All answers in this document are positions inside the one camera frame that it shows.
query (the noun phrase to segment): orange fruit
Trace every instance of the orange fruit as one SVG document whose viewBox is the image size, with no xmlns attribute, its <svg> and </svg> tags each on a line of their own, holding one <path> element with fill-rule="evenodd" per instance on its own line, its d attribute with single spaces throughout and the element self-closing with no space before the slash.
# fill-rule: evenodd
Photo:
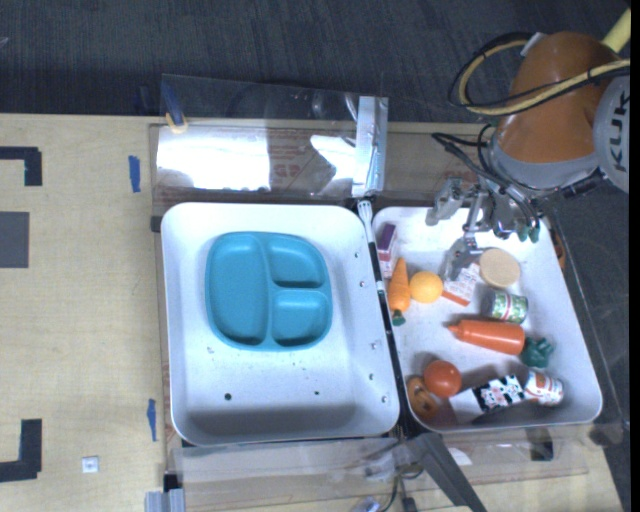
<svg viewBox="0 0 640 512">
<path fill-rule="evenodd" d="M 435 302 L 442 295 L 444 284 L 435 272 L 421 270 L 416 272 L 409 281 L 411 298 L 417 302 L 429 304 Z"/>
</svg>

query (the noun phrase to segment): blue tray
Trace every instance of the blue tray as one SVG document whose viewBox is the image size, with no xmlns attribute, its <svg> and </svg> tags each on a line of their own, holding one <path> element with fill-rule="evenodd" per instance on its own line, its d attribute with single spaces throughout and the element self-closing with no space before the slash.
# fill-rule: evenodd
<svg viewBox="0 0 640 512">
<path fill-rule="evenodd" d="M 331 327 L 326 263 L 297 236 L 253 231 L 220 236 L 207 256 L 204 286 L 213 332 L 236 348 L 308 348 Z"/>
</svg>

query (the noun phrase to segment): orange ball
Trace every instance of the orange ball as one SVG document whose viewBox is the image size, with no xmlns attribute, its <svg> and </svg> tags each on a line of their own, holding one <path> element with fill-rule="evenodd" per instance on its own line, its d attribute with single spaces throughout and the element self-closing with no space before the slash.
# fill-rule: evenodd
<svg viewBox="0 0 640 512">
<path fill-rule="evenodd" d="M 457 394 L 462 387 L 460 370 L 448 361 L 433 361 L 423 372 L 427 389 L 440 398 L 449 398 Z"/>
</svg>

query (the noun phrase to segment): toy carrot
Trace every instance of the toy carrot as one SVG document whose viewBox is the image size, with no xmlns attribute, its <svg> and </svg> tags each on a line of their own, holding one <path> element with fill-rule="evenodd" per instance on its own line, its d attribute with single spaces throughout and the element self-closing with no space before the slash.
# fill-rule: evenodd
<svg viewBox="0 0 640 512">
<path fill-rule="evenodd" d="M 387 301 L 392 313 L 393 325 L 402 325 L 405 319 L 402 316 L 411 305 L 411 290 L 409 289 L 409 275 L 407 273 L 407 263 L 404 258 L 398 258 L 387 290 Z"/>
</svg>

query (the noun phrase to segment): dark background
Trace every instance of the dark background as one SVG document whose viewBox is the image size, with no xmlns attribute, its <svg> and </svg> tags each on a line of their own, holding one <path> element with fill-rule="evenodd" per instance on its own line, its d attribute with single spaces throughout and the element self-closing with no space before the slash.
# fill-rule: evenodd
<svg viewBox="0 0 640 512">
<path fill-rule="evenodd" d="M 601 39 L 628 6 L 623 0 L 2 0 L 0 41 L 8 39 L 0 47 L 0 112 L 154 114 L 167 73 L 384 95 L 392 121 L 478 122 L 446 99 L 473 51 L 513 31 L 570 30 Z M 621 55 L 630 56 L 630 45 Z M 507 58 L 488 63 L 478 73 L 479 94 L 506 92 L 515 69 Z M 143 90 L 148 100 L 141 103 Z M 605 186 L 557 207 L 575 261 L 570 291 L 587 299 L 588 307 L 576 309 L 605 395 L 596 437 L 626 510 L 628 206 L 628 195 Z"/>
</svg>

